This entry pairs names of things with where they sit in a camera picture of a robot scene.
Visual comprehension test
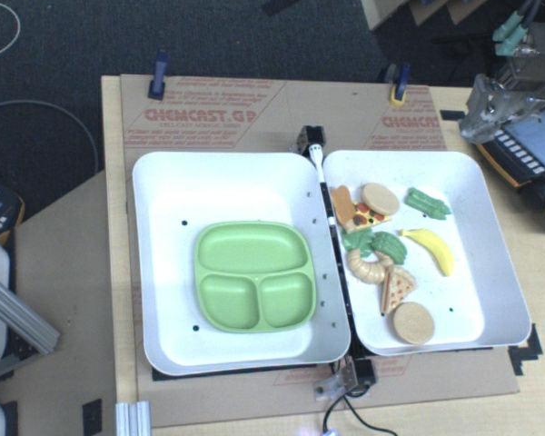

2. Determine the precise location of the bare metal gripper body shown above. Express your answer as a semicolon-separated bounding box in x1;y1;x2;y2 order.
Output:
503;21;545;100

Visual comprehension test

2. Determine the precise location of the green asparagus bunch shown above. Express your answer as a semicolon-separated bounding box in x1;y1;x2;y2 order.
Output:
405;186;452;222

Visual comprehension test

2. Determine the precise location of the tan round biscuit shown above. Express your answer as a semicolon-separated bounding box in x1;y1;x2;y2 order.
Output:
361;182;401;216
391;301;436;346

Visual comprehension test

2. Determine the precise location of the yellow banana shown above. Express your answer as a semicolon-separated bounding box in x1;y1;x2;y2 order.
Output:
398;227;456;278

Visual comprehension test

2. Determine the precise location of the pizza slice with red toppings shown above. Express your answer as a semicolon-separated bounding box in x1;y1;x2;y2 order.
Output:
380;265;418;315
344;200;392;235

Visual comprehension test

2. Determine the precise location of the white plastic tray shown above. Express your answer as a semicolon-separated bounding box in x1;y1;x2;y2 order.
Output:
321;149;532;358
131;151;352;376

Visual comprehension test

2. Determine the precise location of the green broccoli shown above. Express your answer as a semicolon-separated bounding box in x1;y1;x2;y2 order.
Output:
372;231;409;265

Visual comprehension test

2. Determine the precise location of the orange bread slice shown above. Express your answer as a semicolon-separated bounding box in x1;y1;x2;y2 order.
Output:
330;184;358;234

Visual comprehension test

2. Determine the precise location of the thin black and white rod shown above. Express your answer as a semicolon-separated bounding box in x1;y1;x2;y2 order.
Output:
306;143;361;359

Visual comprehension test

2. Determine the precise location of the green lettuce leaf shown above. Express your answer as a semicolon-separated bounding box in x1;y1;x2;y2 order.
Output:
341;227;376;259

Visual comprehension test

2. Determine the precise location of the tan croissant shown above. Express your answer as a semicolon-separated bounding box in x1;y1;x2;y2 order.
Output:
347;247;394;285

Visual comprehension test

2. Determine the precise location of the brown cardboard board red print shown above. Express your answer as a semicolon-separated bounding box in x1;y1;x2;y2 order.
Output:
119;74;521;429

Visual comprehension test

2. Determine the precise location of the green divided plate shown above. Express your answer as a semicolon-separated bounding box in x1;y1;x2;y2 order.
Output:
193;220;319;334

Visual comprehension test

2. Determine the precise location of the black block with thin wires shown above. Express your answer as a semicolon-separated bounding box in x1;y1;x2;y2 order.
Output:
312;356;379;402
293;124;327;156

